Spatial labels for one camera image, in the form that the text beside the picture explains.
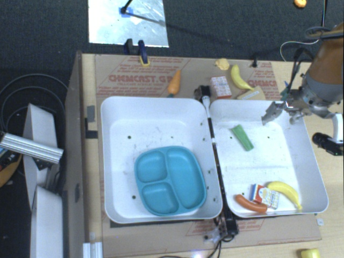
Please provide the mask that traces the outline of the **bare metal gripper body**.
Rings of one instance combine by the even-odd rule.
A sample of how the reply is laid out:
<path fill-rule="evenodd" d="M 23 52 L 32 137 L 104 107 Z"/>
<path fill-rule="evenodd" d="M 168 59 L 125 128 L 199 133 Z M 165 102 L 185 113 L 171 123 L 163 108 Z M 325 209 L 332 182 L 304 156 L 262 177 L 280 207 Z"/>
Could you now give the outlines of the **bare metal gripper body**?
<path fill-rule="evenodd" d="M 284 102 L 284 110 L 289 113 L 301 111 L 305 116 L 314 114 L 323 119 L 331 118 L 334 113 L 329 111 L 329 107 L 336 103 L 336 95 L 333 92 L 317 95 L 308 88 L 292 89 L 285 88 L 281 92 L 281 101 Z"/>

